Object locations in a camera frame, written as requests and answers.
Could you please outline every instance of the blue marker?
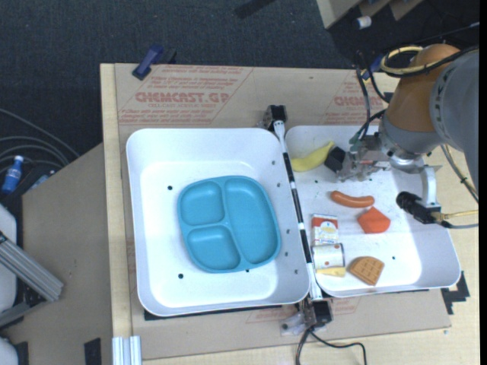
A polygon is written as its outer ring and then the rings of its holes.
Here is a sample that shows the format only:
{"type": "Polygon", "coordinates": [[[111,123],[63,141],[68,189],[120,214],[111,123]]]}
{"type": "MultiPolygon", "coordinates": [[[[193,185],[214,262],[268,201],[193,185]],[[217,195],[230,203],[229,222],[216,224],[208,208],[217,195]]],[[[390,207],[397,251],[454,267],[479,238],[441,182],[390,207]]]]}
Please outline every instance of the blue marker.
{"type": "Polygon", "coordinates": [[[21,181],[22,177],[22,163],[24,162],[24,157],[17,155],[14,158],[14,164],[7,170],[5,174],[5,181],[2,186],[2,193],[8,195],[12,193],[15,188],[17,188],[18,183],[21,181]]]}

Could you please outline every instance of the toy hot dog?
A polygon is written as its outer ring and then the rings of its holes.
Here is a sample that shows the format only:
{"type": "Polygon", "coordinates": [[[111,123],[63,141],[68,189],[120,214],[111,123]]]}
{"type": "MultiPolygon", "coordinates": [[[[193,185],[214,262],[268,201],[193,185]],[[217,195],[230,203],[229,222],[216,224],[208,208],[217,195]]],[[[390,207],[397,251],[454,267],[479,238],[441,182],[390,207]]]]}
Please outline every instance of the toy hot dog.
{"type": "Polygon", "coordinates": [[[374,196],[353,197],[339,191],[333,191],[330,197],[335,203],[352,208],[370,207],[375,203],[374,196]]]}

